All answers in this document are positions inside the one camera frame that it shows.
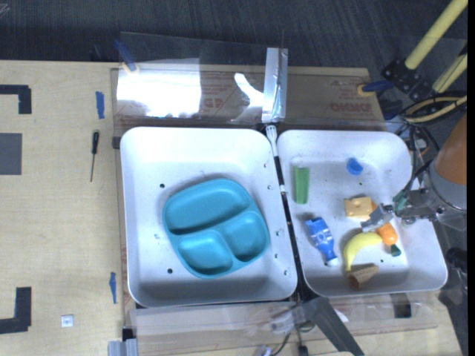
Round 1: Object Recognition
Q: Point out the yellow cheese wedge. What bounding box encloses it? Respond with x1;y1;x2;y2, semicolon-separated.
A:
343;194;373;221

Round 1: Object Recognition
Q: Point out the blue cap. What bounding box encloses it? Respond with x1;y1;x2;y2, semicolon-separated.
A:
346;156;364;177

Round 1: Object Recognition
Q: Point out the blue and white bottle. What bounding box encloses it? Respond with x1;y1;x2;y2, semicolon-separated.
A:
304;217;340;267

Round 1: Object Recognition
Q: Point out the green block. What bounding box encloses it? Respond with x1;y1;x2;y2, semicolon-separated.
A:
292;165;311;205

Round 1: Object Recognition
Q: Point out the yellow banana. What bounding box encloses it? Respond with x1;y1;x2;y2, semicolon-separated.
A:
342;231;383;273

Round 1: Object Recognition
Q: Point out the blue divided plate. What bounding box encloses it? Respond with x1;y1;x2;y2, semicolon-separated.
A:
162;178;271;280

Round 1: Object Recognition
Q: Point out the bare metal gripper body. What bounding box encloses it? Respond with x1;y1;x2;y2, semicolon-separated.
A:
393;188;446;225

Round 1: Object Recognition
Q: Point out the white plastic tray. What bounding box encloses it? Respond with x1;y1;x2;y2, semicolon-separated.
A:
119;126;298;309
276;129;449;299

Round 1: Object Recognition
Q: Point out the orange carrot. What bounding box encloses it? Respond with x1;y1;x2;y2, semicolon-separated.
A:
374;222;402;257

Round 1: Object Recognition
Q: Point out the black screwdriver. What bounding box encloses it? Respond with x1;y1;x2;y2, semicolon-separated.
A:
89;130;101;183

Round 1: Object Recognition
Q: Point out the thin black and white rod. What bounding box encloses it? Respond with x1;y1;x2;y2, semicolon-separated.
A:
265;123;304;300

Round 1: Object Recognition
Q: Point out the brown waffle cone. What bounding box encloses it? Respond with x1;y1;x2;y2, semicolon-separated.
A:
347;263;380;291

